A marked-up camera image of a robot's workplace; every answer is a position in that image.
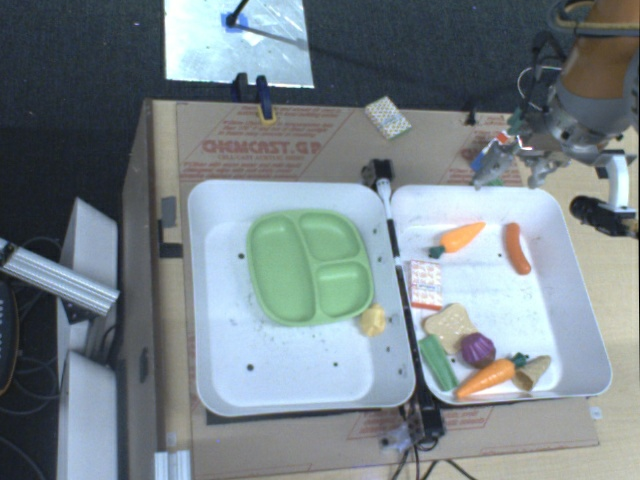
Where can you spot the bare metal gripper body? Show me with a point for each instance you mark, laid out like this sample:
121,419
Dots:
580,145

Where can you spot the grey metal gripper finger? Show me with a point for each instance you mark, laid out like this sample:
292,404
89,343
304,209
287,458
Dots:
541,167
495,160

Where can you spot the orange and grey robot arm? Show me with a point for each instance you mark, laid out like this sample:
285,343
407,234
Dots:
602,53

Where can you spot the orange carrot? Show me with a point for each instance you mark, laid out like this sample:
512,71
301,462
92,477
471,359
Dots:
487,377
462,236

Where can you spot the orange sausage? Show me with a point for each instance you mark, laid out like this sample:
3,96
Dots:
516,248

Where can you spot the white yellow patterned carton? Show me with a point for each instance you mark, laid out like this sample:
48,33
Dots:
388,118

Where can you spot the white plastic tray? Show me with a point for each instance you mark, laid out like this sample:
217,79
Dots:
280,368
500,293

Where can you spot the thin black and white rod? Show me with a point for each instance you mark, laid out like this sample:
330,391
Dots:
398,255

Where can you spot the white and orange carton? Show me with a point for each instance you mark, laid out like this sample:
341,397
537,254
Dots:
426,284

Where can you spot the tan bread slice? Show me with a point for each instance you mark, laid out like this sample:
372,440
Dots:
450,325

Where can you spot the purple toy vegetable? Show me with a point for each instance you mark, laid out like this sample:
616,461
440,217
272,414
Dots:
477,350

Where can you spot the brown cardboard board red print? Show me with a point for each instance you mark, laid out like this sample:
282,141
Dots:
300,148

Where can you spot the pale yellow toy food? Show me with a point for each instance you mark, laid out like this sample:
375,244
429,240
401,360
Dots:
373,320

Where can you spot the tan ice cream cone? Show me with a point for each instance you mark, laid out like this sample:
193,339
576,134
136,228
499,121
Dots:
532,372

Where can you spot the green pea pod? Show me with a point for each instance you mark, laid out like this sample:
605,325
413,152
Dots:
438,363

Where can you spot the green divided plate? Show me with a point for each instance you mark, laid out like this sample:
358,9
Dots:
285,273

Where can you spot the black cylinder on white bracket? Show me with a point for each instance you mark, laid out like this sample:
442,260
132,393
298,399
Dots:
597,213

